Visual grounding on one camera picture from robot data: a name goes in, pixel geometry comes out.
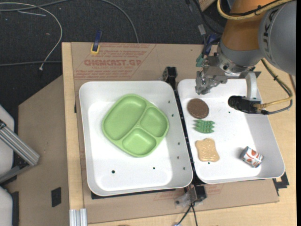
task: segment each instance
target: yellow cable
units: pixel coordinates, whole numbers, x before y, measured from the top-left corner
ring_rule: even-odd
[[[220,0],[217,0],[217,10],[220,13],[220,15],[222,17],[226,18],[226,19],[242,20],[242,19],[246,19],[246,18],[251,18],[253,16],[257,16],[257,15],[259,15],[259,14],[261,14],[261,13],[263,13],[263,12],[269,10],[269,9],[272,9],[274,7],[277,7],[277,6],[281,5],[281,4],[284,4],[284,3],[290,2],[290,1],[293,1],[293,0],[279,0],[279,1],[275,1],[275,2],[269,4],[268,6],[266,6],[264,8],[260,8],[260,9],[256,10],[255,12],[253,12],[251,14],[248,14],[248,15],[236,15],[236,16],[234,16],[234,15],[228,15],[228,14],[224,13],[222,11],[222,8],[221,8],[221,5],[220,5]]]
[[[263,108],[267,108],[268,106],[271,106],[271,105],[276,105],[276,104],[280,104],[280,103],[283,103],[286,101],[290,101],[293,98],[293,93],[292,93],[291,89],[274,74],[274,72],[269,68],[268,64],[264,61],[264,59],[262,59],[261,61],[262,61],[263,65],[267,68],[267,70],[272,74],[272,76],[275,79],[277,79],[278,83],[282,84],[288,90],[290,96],[286,99],[281,99],[281,100],[277,100],[277,101],[273,101],[273,102],[269,102],[269,103],[254,104],[253,106],[256,107],[259,111],[261,111]]]

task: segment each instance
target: wire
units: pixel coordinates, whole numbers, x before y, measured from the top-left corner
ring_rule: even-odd
[[[18,4],[18,5],[25,5],[25,6],[30,6],[30,8],[35,8],[36,6],[35,5],[32,5],[32,4],[27,4],[27,3],[20,3],[20,2],[1,2],[1,4]],[[47,59],[49,58],[49,56],[52,54],[52,52],[56,49],[56,47],[60,44],[60,42],[62,41],[62,37],[63,37],[63,28],[62,28],[62,25],[61,23],[58,21],[57,17],[55,15],[53,15],[51,12],[49,12],[48,10],[44,9],[44,8],[39,8],[45,12],[47,12],[48,14],[50,14],[57,22],[57,24],[59,25],[60,27],[60,31],[61,31],[61,35],[60,35],[60,38],[58,39],[57,43],[55,44],[55,46],[52,48],[52,50],[48,53],[48,55],[46,56],[46,58],[44,59],[44,61],[42,61],[41,63],[41,66],[39,67],[40,70],[43,70],[43,66],[45,64],[45,62],[47,61]],[[18,65],[25,65],[27,64],[27,62],[22,62],[22,63],[17,63]],[[0,66],[8,66],[8,65],[16,65],[16,64],[2,64]]]
[[[262,59],[261,61],[262,61],[263,65],[266,67],[266,69],[268,70],[268,72],[273,76],[274,80],[284,89],[284,91],[288,94],[289,97],[286,99],[281,99],[281,100],[277,100],[277,101],[273,101],[273,102],[269,102],[269,103],[254,104],[253,106],[256,107],[262,114],[275,114],[275,113],[289,109],[293,104],[293,93],[292,93],[291,89],[284,82],[282,82],[282,80],[280,80],[277,75],[274,74],[274,72],[270,69],[270,67],[268,66],[268,64],[266,63],[266,61],[264,59]],[[280,110],[272,111],[272,112],[263,110],[263,108],[266,108],[268,106],[280,104],[280,103],[287,102],[287,101],[290,101],[289,106],[282,108]]]
[[[61,61],[31,61],[31,62],[20,62],[20,63],[11,63],[11,64],[1,64],[1,66],[13,66],[13,65],[32,65],[32,64],[41,64],[41,63],[48,63],[48,64],[61,64]]]
[[[212,40],[210,43],[207,44],[206,50],[209,48],[210,45],[214,45],[218,42],[220,42],[221,38],[216,38],[215,40]]]
[[[192,204],[189,205],[189,208],[187,209],[187,211],[185,212],[185,214],[183,215],[183,217],[181,218],[181,220],[175,226],[178,226],[180,223],[182,223],[182,221],[184,220],[184,218],[186,217],[186,215],[189,213],[191,207],[192,207]]]
[[[192,1],[193,1],[193,3],[196,5],[196,7],[197,7],[197,9],[198,9],[198,11],[199,11],[199,13],[200,13],[200,15],[201,15],[201,17],[202,17],[204,23],[207,25],[207,27],[208,27],[211,31],[213,31],[214,33],[219,34],[219,35],[222,35],[222,32],[219,32],[219,31],[215,30],[215,29],[214,29],[213,27],[211,27],[211,25],[207,22],[207,20],[206,20],[206,18],[205,18],[205,15],[204,15],[204,13],[203,13],[203,11],[202,11],[202,9],[201,9],[200,4],[199,4],[196,0],[192,0]],[[187,5],[188,8],[189,8],[190,13],[193,15],[193,9],[192,9],[192,5],[191,5],[191,3],[190,3],[190,0],[185,0],[185,2],[186,2],[186,5]]]
[[[191,208],[192,208],[192,211],[193,211],[193,215],[194,215],[194,220],[196,222],[196,226],[198,226],[197,215],[196,215],[196,212],[194,210],[194,203],[192,203],[192,204],[189,205],[189,208],[187,209],[187,211],[185,212],[185,214],[183,215],[183,217],[181,218],[181,220],[175,226],[178,226],[180,223],[182,223],[182,221],[187,216],[187,214],[189,213],[189,211],[190,211]]]
[[[63,2],[67,2],[67,1],[74,1],[74,0],[59,0],[59,1],[54,1],[54,2],[50,2],[50,3],[45,3],[45,4],[37,5],[37,6],[27,7],[27,8],[0,9],[0,12],[25,11],[25,10],[35,9],[35,8],[43,8],[43,7],[47,7],[47,6],[51,6],[51,5],[55,5],[55,4],[63,3]],[[135,28],[134,23],[132,22],[131,18],[129,17],[129,15],[122,8],[120,8],[119,6],[117,6],[116,4],[114,4],[114,3],[110,2],[110,1],[107,1],[107,0],[97,0],[97,1],[101,1],[101,2],[104,2],[104,3],[110,4],[113,7],[117,8],[119,11],[121,11],[126,16],[126,18],[128,19],[128,21],[130,22],[130,24],[131,24],[131,26],[132,26],[132,28],[134,30],[134,33],[135,33],[136,41],[137,41],[137,43],[139,43],[139,39],[138,39],[138,34],[137,34],[137,31],[136,31],[136,28]]]
[[[202,56],[204,57],[206,49],[207,49],[207,38],[205,35],[203,35],[203,39],[204,39],[204,47],[203,47],[203,51],[202,51]]]
[[[275,8],[279,5],[282,5],[284,3],[290,2],[293,0],[275,0],[272,1],[266,5],[263,6],[258,6],[257,9],[253,9],[244,13],[226,13],[223,9],[222,9],[222,0],[217,0],[217,10],[220,13],[220,15],[226,19],[231,19],[231,20],[242,20],[242,19],[246,19],[246,18],[251,18],[253,16],[257,16],[260,15],[261,13]]]
[[[194,210],[194,203],[191,204],[191,207],[192,207],[192,211],[193,211],[193,215],[194,215],[194,220],[196,221],[196,226],[198,226],[197,215],[196,215],[196,212]]]

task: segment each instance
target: white tray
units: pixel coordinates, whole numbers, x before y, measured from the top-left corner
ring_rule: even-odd
[[[0,225],[12,226],[13,199],[11,195],[0,187]]]
[[[268,116],[247,114],[228,106],[230,96],[246,96],[246,81],[228,80],[206,95],[198,95],[195,85],[195,80],[183,80],[178,85],[178,93],[197,176],[208,184],[282,176],[285,166]],[[204,120],[215,122],[213,133],[202,134],[194,130],[195,118],[187,111],[187,104],[193,98],[200,98],[208,104],[209,115]],[[208,137],[215,141],[220,156],[217,162],[198,159],[195,142]],[[252,168],[239,158],[246,146],[264,156],[259,167]]]
[[[169,120],[169,130],[148,156],[133,157],[102,132],[103,117],[126,94],[147,99]],[[87,163],[87,182],[100,196],[183,188],[193,172],[174,91],[162,81],[93,81],[79,90]]]

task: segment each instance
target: red and white can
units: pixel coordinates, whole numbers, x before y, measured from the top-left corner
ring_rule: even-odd
[[[247,146],[242,151],[240,158],[246,163],[250,164],[252,167],[257,168],[263,160],[263,155],[260,155],[257,151],[254,151]]]

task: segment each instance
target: brown cookie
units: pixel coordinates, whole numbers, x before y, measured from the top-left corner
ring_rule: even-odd
[[[201,99],[191,99],[187,104],[188,112],[197,119],[203,119],[209,114],[209,107],[205,101]]]

